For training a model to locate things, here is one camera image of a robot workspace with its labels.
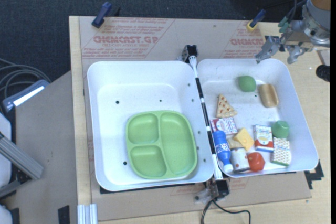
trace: pizza slice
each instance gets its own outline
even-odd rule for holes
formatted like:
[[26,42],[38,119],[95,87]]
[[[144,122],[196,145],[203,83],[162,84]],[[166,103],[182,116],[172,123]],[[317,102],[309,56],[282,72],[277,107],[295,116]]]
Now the pizza slice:
[[217,118],[227,118],[237,115],[237,111],[228,103],[227,99],[220,93],[217,104]]

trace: green plate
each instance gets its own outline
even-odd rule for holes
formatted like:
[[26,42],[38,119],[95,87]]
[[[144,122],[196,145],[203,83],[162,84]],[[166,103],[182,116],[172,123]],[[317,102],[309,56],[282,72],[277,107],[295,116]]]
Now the green plate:
[[188,119],[175,111],[150,111],[132,116],[126,125],[130,165],[141,177],[186,176],[197,164],[194,135]]

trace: yellow sponge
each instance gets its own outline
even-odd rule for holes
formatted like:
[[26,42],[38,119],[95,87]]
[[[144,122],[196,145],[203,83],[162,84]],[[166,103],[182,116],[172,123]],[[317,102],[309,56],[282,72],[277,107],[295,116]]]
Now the yellow sponge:
[[253,146],[254,140],[245,128],[241,128],[239,132],[233,137],[235,141],[238,141],[245,148],[246,151]]

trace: red tomato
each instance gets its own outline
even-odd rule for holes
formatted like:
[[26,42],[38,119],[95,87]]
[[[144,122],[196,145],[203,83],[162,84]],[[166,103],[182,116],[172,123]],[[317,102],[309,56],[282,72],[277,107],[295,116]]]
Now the red tomato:
[[261,171],[264,169],[265,160],[259,152],[252,152],[247,156],[250,169],[253,172]]

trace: wooden table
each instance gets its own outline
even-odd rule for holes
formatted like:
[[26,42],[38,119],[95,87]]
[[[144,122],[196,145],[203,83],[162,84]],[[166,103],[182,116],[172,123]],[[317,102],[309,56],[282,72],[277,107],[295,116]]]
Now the wooden table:
[[[262,35],[278,35],[275,23],[259,23]],[[77,195],[79,205],[92,203],[88,144],[86,134],[85,101],[80,48],[79,17],[69,18],[72,93],[75,124]],[[252,223],[331,223],[331,164],[330,164],[330,83],[318,78],[316,67],[321,64],[318,52],[313,50],[299,57],[294,64],[287,64],[287,53],[277,53],[274,58],[284,62],[291,74],[309,129],[316,144],[324,177],[313,182],[312,198],[272,202],[230,208],[249,210]],[[231,215],[219,209],[209,210],[206,223],[248,223],[247,214]],[[148,216],[101,223],[199,223],[202,211]]]

